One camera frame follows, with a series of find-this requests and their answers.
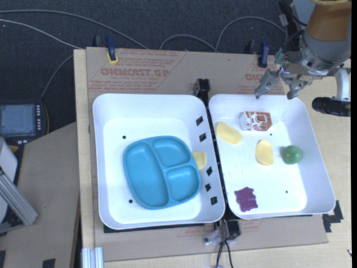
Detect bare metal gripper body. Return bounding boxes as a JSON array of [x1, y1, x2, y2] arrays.
[[281, 50, 340, 84]]

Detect yellow chip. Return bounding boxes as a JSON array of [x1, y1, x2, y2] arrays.
[[215, 121, 243, 145], [255, 138, 274, 166], [191, 151, 208, 170]]

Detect green round fruit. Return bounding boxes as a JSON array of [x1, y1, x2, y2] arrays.
[[281, 145, 303, 165]]

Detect thin black rod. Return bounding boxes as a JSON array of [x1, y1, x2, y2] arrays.
[[202, 93, 233, 222]]

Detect white plastic tray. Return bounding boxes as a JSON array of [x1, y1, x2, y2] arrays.
[[208, 93, 336, 220], [92, 93, 226, 230]]

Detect purple grapes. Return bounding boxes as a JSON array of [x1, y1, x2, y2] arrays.
[[233, 186, 259, 213]]

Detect brown cardboard board red print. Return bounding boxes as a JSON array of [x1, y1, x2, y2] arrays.
[[85, 46, 329, 262]]

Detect blue divided plate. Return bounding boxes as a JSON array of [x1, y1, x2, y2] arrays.
[[122, 135, 202, 210]]

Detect black cylinder on white bracket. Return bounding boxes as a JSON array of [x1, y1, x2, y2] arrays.
[[311, 67, 351, 117]]

